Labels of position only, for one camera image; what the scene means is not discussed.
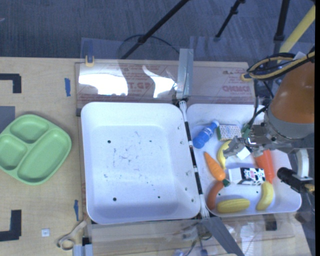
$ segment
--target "yellow corn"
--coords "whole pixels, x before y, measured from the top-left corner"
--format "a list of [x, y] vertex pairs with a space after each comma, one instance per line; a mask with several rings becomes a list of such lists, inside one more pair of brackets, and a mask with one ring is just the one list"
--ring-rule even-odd
[[217, 204], [217, 211], [221, 214], [236, 213], [247, 209], [250, 201], [245, 198], [224, 200]]

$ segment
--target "blue tape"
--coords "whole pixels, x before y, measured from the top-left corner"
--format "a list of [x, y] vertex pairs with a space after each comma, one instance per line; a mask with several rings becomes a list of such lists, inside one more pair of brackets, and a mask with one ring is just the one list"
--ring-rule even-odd
[[76, 221], [79, 221], [79, 206], [78, 206], [78, 200], [74, 200], [73, 209], [75, 212]]
[[70, 85], [70, 79], [69, 78], [65, 78], [64, 79], [64, 87], [65, 87], [65, 92], [66, 92], [66, 96], [70, 97], [70, 91], [71, 91], [71, 85]]

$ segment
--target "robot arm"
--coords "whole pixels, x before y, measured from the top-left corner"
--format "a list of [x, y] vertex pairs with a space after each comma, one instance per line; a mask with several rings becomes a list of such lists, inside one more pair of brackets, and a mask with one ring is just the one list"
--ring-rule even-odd
[[227, 158], [246, 147], [256, 158], [268, 149], [287, 154], [295, 150], [298, 164], [302, 166], [303, 161], [304, 167], [298, 168], [297, 174], [281, 168], [277, 176], [300, 193], [312, 181], [305, 171], [309, 171], [308, 153], [302, 148], [297, 151], [297, 143], [315, 132], [315, 64], [308, 61], [289, 71], [269, 106], [262, 110], [263, 122], [250, 125], [249, 132], [242, 138], [235, 137], [223, 154]]

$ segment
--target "green divided plate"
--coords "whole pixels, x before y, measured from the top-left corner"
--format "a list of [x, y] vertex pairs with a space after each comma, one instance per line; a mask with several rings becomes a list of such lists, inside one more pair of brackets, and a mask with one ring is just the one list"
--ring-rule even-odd
[[22, 115], [0, 133], [0, 169], [23, 183], [42, 184], [65, 161], [71, 145], [57, 125], [38, 115]]

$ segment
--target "gray carpet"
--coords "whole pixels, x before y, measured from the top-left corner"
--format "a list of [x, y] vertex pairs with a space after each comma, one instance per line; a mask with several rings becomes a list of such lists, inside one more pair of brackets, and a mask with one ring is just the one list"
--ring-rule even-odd
[[[83, 42], [94, 39], [96, 58], [117, 59], [137, 41], [135, 35], [145, 34], [178, 2], [0, 0], [0, 57], [80, 58]], [[247, 0], [240, 4], [238, 14], [231, 17], [217, 41], [215, 35], [234, 3], [235, 0], [190, 0], [129, 59], [178, 60], [177, 49], [193, 48], [196, 61], [252, 65], [273, 54], [282, 1]], [[289, 3], [285, 39], [313, 4], [312, 0]], [[315, 35], [313, 22], [291, 52], [307, 53], [315, 43]], [[306, 143], [314, 147], [314, 136]], [[310, 163], [312, 176], [314, 150], [310, 150]], [[305, 197], [300, 212], [310, 212]], [[304, 222], [306, 238], [315, 255], [315, 216], [300, 216], [300, 220]]]

